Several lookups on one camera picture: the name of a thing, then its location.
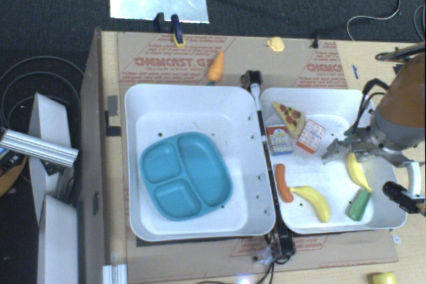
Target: black backdrop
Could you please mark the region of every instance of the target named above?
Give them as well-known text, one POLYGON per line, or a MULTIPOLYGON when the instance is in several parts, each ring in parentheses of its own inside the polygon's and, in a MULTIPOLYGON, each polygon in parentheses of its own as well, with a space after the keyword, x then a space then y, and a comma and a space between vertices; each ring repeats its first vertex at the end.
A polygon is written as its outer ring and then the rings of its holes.
MULTIPOLYGON (((185 24, 186 33, 293 38, 349 39, 347 20, 355 15, 384 16, 397 0, 207 0, 210 24, 185 24)), ((402 0, 401 12, 389 21, 358 20, 351 25, 357 40, 418 42, 413 25, 415 9, 425 0, 402 0)), ((109 17, 109 0, 0 0, 0 61, 3 74, 28 57, 54 55, 84 69, 91 36, 96 26, 115 31, 151 31, 148 21, 109 17)), ((81 78, 64 63, 49 60, 27 63, 3 79, 0 95, 24 72, 52 71, 62 74, 78 89, 81 78)), ((69 104, 71 129, 79 125, 71 91, 45 76, 26 78, 11 87, 1 110, 8 115, 20 100, 36 90, 62 96, 69 104)), ((11 127, 26 131, 31 101, 18 106, 11 127)), ((78 132, 74 134, 78 146, 78 132)), ((0 198, 0 282, 35 283, 37 223, 31 187, 25 177, 16 193, 0 198)))

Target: pizza slice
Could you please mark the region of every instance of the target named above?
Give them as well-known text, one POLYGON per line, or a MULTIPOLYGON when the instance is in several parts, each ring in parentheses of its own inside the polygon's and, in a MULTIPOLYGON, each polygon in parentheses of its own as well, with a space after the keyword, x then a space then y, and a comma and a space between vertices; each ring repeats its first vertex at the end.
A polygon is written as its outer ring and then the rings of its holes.
POLYGON ((290 136, 297 138, 305 126, 305 113, 276 102, 273 102, 272 105, 286 125, 290 136))

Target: banana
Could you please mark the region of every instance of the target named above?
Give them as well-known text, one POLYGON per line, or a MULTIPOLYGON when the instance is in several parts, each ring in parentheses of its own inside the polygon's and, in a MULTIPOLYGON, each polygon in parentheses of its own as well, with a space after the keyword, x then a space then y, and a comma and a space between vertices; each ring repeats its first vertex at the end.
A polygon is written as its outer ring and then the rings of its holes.
POLYGON ((355 154, 350 152, 347 155, 347 170, 353 182, 357 185, 364 187, 368 192, 371 192, 372 189, 368 186, 367 179, 365 179, 364 172, 361 165, 357 162, 355 154))
POLYGON ((322 222, 326 223, 329 221, 330 207, 328 206, 327 200, 325 200, 315 188, 311 186, 290 187, 290 191, 309 201, 316 209, 322 222))

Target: sausage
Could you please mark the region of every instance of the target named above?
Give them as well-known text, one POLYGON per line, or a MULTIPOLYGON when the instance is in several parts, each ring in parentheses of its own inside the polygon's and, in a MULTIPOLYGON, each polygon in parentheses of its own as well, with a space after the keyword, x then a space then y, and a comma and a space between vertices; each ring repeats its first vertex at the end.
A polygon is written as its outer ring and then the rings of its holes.
POLYGON ((278 164, 275 167, 275 181, 277 183, 278 193, 284 202, 292 202, 294 197, 286 184, 286 167, 283 164, 278 164))

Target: carrot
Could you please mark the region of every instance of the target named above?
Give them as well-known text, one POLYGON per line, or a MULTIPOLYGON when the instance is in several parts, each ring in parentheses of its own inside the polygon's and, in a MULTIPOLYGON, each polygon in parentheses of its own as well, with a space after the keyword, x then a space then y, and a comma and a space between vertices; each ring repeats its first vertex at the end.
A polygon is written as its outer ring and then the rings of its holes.
POLYGON ((220 51, 214 59, 212 65, 208 69, 207 78, 214 82, 218 82, 222 78, 224 70, 224 52, 220 51))
POLYGON ((278 193, 284 202, 292 202, 294 197, 286 184, 286 167, 283 164, 278 164, 275 167, 275 180, 277 182, 278 193))

